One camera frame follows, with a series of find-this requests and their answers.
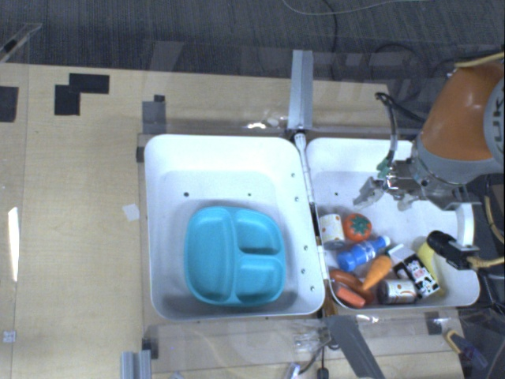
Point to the yellow bottle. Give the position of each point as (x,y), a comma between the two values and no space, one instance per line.
(428,257)

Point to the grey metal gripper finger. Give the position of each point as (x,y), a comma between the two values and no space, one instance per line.
(406,202)
(369,192)

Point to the brown sausage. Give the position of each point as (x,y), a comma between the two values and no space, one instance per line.
(349,278)

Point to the white plastic tray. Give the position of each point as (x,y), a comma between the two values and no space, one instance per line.
(221,164)
(343,164)

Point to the orange tomato with green top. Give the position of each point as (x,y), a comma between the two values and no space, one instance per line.
(357,227)

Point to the orange carrot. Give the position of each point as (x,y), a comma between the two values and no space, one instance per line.
(378,270)

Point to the blue divided plate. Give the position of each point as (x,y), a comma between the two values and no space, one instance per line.
(221,251)

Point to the brown can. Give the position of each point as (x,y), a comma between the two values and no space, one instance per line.
(396,291)

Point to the black and white cow carton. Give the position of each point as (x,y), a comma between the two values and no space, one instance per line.
(418,275)

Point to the thin black and white rod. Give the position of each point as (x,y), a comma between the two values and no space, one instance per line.
(304,164)

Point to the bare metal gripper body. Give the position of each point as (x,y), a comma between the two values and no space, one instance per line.
(406,178)

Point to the orange-red sausage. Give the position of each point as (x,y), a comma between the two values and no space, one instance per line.
(351,297)

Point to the white can with orange print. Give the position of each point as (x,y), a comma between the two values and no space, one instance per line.
(331,229)

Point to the blue bottle with white cap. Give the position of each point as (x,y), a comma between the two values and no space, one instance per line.
(357,255)

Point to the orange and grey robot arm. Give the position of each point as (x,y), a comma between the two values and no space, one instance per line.
(457,117)

